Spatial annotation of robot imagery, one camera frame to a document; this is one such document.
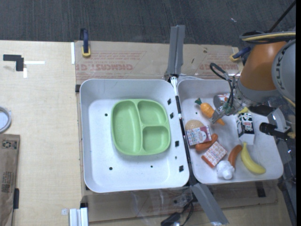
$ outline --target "gray floor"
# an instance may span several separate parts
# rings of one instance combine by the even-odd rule
[[[239,36],[267,31],[294,0],[0,0],[0,40],[90,40],[169,43],[170,27],[186,26],[184,43],[244,48]],[[296,6],[275,28],[296,26]]]

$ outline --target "yellow banana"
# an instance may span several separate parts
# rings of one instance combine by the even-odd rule
[[[265,168],[256,162],[253,161],[251,158],[248,149],[246,147],[246,142],[243,143],[243,149],[241,151],[241,160],[243,161],[244,165],[248,170],[251,172],[257,173],[257,174],[263,174],[265,173]]]

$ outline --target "green divided plate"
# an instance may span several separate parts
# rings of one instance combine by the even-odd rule
[[[167,113],[153,100],[117,102],[112,108],[111,130],[116,148],[127,155],[158,154],[170,145]]]

